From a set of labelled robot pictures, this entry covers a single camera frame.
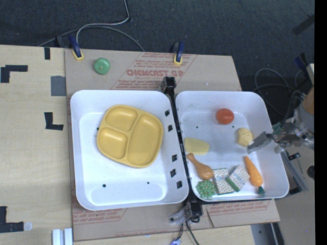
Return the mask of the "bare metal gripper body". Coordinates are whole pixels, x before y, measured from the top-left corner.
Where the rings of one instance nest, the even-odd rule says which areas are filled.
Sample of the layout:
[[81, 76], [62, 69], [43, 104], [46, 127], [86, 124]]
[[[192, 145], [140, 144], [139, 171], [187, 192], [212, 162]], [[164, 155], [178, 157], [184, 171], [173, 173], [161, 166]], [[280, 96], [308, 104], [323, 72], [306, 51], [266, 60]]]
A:
[[281, 146], [304, 146], [314, 150], [314, 124], [278, 122], [272, 126], [273, 140]]

